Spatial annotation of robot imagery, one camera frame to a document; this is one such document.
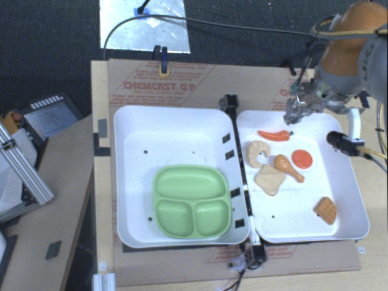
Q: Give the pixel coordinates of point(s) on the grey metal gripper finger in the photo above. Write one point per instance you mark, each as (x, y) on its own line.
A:
(302, 111)
(290, 113)

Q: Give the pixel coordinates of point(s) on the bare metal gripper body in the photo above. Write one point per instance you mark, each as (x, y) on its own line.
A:
(316, 97)

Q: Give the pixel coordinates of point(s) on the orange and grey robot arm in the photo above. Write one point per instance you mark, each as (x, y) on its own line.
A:
(348, 41)

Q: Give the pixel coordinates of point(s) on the orange chili pepper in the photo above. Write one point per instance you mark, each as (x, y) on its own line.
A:
(274, 135)

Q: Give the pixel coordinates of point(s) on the orange round slice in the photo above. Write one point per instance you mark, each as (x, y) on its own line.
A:
(302, 159)

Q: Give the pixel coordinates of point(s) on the orange chicken drumstick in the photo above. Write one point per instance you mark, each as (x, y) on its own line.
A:
(285, 164)

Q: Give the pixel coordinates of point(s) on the beige croissant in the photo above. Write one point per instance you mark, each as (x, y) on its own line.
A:
(254, 150)

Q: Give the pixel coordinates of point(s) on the beige bread slice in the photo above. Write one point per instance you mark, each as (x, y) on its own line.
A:
(269, 179)

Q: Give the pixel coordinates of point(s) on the thin black and white rod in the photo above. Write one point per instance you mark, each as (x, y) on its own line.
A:
(242, 168)

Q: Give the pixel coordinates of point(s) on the white plastic tray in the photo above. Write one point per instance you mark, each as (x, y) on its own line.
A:
(169, 138)
(297, 211)

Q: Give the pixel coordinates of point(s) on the brown waffle biscuit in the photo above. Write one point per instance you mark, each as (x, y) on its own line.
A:
(326, 210)

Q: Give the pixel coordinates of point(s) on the brown cardboard board red print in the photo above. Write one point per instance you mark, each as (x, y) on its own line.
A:
(194, 80)

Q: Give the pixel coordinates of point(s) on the green divided plate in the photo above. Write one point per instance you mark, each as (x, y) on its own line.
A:
(189, 202)

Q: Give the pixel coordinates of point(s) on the black cylinder on white bracket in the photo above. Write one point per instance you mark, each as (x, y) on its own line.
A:
(341, 141)

